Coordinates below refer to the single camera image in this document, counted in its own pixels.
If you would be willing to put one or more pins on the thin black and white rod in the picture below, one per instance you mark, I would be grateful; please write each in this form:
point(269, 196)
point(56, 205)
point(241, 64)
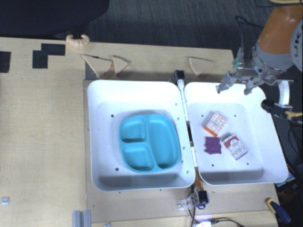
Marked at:
point(184, 103)

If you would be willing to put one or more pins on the blue divided plate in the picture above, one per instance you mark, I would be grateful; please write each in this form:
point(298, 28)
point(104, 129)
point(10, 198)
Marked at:
point(163, 141)

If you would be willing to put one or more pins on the beige croissant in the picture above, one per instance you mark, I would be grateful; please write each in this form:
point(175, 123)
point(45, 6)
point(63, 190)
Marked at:
point(77, 42)

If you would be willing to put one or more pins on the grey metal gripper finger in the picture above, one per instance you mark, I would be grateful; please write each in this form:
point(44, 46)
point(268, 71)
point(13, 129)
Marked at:
point(226, 81)
point(252, 84)

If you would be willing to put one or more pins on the orange and white carton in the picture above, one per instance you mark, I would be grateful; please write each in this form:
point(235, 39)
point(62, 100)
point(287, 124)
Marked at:
point(216, 123)

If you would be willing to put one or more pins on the red and white carton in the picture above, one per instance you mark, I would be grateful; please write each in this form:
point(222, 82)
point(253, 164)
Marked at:
point(235, 146)

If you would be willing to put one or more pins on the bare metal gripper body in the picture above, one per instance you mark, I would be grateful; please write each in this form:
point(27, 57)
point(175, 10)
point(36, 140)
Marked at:
point(259, 73)

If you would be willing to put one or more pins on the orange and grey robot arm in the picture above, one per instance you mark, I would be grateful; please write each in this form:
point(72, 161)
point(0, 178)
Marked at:
point(275, 29)

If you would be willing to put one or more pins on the purple grapes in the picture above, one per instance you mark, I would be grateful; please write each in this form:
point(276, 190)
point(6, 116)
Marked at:
point(212, 145)

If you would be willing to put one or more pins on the small white square block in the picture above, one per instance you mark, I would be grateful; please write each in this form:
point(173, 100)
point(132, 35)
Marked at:
point(5, 200)

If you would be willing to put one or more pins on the black cylinder on white bracket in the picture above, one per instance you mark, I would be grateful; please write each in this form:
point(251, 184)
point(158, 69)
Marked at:
point(284, 91)

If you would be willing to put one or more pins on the white plastic tray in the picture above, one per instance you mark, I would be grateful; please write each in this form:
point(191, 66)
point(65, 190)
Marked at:
point(104, 150)
point(255, 131)

